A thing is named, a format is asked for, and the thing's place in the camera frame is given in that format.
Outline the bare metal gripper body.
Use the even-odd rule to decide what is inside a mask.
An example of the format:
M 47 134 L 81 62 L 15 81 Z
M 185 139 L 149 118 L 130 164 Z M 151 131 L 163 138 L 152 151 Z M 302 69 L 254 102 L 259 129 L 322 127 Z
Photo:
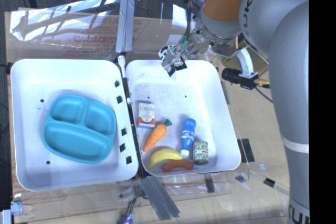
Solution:
M 197 54 L 207 52 L 209 46 L 218 45 L 220 37 L 203 27 L 192 30 L 187 24 L 184 35 L 180 39 L 180 54 L 183 58 L 194 58 Z

